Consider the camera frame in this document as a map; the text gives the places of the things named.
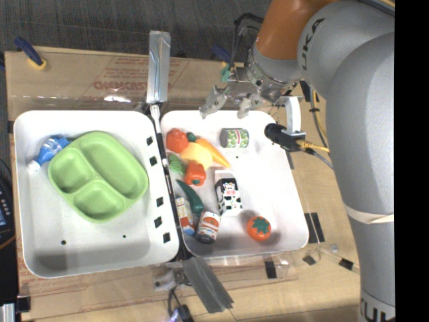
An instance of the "green plate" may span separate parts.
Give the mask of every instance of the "green plate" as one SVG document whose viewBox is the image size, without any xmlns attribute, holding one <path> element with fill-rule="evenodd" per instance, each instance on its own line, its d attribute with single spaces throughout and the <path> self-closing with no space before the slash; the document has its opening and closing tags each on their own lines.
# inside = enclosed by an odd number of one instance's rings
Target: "green plate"
<svg viewBox="0 0 429 322">
<path fill-rule="evenodd" d="M 56 154 L 50 182 L 82 217 L 106 222 L 146 192 L 149 178 L 139 161 L 113 136 L 87 133 Z"/>
</svg>

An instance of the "black hole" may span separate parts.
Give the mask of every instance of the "black hole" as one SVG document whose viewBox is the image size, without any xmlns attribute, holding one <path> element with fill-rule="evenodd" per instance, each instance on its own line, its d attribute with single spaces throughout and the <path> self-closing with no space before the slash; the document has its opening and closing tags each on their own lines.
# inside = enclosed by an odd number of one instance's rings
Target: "black hole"
<svg viewBox="0 0 429 322">
<path fill-rule="evenodd" d="M 164 238 L 164 243 L 165 244 L 171 240 L 170 239 L 170 233 L 165 233 L 165 234 L 163 234 L 162 237 Z"/>
<path fill-rule="evenodd" d="M 159 216 L 157 219 L 155 219 L 155 228 L 158 228 L 162 224 L 162 218 Z"/>
</svg>

